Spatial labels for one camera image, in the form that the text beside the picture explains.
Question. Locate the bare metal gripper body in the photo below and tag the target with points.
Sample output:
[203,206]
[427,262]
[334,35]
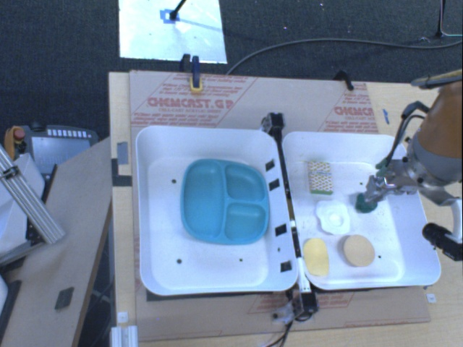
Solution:
[412,179]

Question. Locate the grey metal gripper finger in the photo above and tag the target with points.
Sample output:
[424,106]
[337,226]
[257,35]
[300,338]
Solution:
[384,191]
[371,188]

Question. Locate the green broccoli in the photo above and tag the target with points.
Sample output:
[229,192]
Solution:
[365,206]

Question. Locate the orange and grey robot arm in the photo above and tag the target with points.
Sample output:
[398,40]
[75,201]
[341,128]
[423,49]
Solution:
[443,121]

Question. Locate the green and yellow patterned carton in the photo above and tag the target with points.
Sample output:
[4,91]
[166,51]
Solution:
[320,177]

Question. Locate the white plastic tray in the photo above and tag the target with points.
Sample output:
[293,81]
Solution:
[394,251]
[162,251]

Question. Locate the tan round biscuit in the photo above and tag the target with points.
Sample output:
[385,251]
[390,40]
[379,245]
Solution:
[358,251]

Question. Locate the thin black and white rod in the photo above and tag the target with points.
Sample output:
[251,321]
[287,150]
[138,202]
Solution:
[287,190]

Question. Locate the yellow oval toy chip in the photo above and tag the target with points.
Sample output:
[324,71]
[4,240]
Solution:
[316,257]

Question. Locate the brown cardboard board, red print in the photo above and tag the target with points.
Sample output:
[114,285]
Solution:
[231,99]

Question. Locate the blue divided plate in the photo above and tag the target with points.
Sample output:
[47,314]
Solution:
[206,201]

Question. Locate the black cylinder on white bracket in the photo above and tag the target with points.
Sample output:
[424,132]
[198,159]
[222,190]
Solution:
[443,239]

